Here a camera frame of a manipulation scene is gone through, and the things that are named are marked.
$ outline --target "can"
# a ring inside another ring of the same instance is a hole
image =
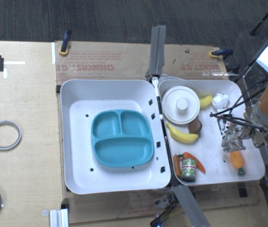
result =
[[[194,182],[196,180],[197,161],[191,158],[182,160],[181,179],[186,182]]]

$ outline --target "white bowl with lid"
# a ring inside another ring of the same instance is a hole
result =
[[[176,86],[164,94],[162,109],[169,121],[175,124],[187,124],[198,116],[200,100],[189,87]]]

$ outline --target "teal divided plate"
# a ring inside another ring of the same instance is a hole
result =
[[[99,113],[92,122],[92,145],[97,160],[110,167],[142,165],[154,154],[149,123],[134,110]]]

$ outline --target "yellow banana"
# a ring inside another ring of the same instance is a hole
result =
[[[211,102],[213,101],[213,96],[208,95],[204,98],[199,99],[199,101],[200,101],[200,108],[205,108],[211,104]]]
[[[171,136],[175,140],[178,140],[182,143],[187,143],[187,144],[192,143],[192,142],[196,141],[199,137],[199,135],[197,135],[197,134],[183,133],[180,130],[176,129],[175,127],[171,126],[169,123],[166,123],[166,126],[168,127]]]

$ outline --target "orange carrot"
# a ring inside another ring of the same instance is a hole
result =
[[[202,163],[195,157],[193,156],[192,154],[188,153],[188,152],[184,152],[183,153],[183,158],[191,158],[191,159],[194,159],[197,161],[197,168],[203,172],[205,174],[205,168],[204,166],[202,165]]]
[[[244,175],[244,171],[242,169],[244,161],[238,150],[232,151],[230,154],[230,160],[235,168],[238,169],[238,175]]]
[[[173,167],[175,168],[176,176],[181,178],[180,158],[176,154],[173,156]]]

